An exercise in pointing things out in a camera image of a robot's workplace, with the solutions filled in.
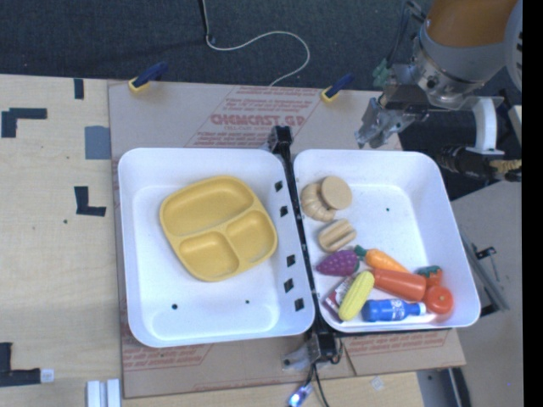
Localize black block with thin wires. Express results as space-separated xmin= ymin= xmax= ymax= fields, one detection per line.
xmin=311 ymin=331 xmax=341 ymax=363
xmin=269 ymin=125 xmax=294 ymax=155

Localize round orange fruit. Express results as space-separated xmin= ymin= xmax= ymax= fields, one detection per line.
xmin=422 ymin=285 xmax=455 ymax=316

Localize thin black rod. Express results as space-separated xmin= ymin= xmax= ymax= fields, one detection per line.
xmin=280 ymin=141 xmax=325 ymax=335

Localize white plastic tray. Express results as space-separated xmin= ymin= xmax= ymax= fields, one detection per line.
xmin=292 ymin=148 xmax=482 ymax=335
xmin=117 ymin=147 xmax=316 ymax=349

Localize black cylinder on white bracket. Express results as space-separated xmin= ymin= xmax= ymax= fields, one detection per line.
xmin=438 ymin=97 xmax=507 ymax=181

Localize orange carrot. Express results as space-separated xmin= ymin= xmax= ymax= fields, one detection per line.
xmin=353 ymin=244 xmax=411 ymax=275

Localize orange bottle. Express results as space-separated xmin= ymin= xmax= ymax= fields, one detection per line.
xmin=370 ymin=267 xmax=428 ymax=303

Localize yellow divided plate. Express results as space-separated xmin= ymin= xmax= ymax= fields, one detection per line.
xmin=159 ymin=175 xmax=279 ymax=283

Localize beige croissant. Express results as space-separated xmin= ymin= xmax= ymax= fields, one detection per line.
xmin=299 ymin=182 xmax=338 ymax=223

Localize beige bread roll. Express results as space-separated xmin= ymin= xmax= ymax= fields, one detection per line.
xmin=317 ymin=218 xmax=358 ymax=254

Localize red strawberry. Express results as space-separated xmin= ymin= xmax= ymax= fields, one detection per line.
xmin=415 ymin=265 xmax=444 ymax=289

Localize round tan biscuit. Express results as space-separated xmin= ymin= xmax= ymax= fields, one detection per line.
xmin=320 ymin=176 xmax=354 ymax=211

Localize purple grapes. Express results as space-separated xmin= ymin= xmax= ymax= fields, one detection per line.
xmin=315 ymin=249 xmax=361 ymax=278

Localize brown cardboard board red print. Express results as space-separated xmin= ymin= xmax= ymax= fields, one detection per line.
xmin=106 ymin=80 xmax=467 ymax=399

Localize yellow corn cob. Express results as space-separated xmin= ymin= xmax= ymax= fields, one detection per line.
xmin=338 ymin=270 xmax=376 ymax=323

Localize blue bottle white cap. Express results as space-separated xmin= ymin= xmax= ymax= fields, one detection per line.
xmin=361 ymin=298 xmax=428 ymax=324

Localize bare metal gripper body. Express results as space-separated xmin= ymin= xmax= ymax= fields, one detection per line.
xmin=378 ymin=62 xmax=485 ymax=122

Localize red and white packet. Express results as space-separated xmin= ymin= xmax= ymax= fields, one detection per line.
xmin=323 ymin=275 xmax=355 ymax=323

